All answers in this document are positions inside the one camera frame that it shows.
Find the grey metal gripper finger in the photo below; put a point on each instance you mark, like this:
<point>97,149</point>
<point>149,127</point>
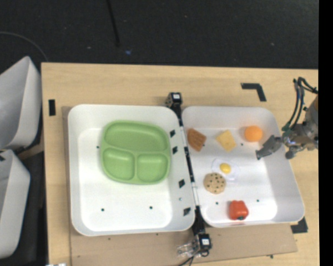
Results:
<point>270,145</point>

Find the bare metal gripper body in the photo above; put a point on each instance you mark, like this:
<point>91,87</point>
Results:
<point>303,136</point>

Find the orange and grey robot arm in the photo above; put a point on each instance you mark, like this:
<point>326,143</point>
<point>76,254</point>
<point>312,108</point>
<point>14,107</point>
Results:
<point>313,113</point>

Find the orange fruit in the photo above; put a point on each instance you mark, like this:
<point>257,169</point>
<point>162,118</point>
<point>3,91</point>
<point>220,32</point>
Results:
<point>253,133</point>

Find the white plastic tray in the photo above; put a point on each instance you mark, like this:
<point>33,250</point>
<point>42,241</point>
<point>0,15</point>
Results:
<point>255,181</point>
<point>122,204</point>

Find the yellow cheese wedge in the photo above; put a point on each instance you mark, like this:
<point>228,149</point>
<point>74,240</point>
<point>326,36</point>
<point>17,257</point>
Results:
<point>226,140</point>

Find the white fried egg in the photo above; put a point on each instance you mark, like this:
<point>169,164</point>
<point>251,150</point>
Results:
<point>225,168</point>

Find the tan chocolate chip biscuit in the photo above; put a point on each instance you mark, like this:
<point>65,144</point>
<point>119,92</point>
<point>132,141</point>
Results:
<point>214,183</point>

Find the red bell pepper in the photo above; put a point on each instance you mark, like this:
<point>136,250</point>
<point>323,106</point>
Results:
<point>238,210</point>

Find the brown toast slice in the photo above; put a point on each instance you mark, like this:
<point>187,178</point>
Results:
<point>196,139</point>

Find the thin black and white rod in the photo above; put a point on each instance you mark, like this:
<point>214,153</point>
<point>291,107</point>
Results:
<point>189,165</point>

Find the green divided plate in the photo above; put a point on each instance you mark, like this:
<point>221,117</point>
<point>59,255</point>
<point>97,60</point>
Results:
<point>133,137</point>

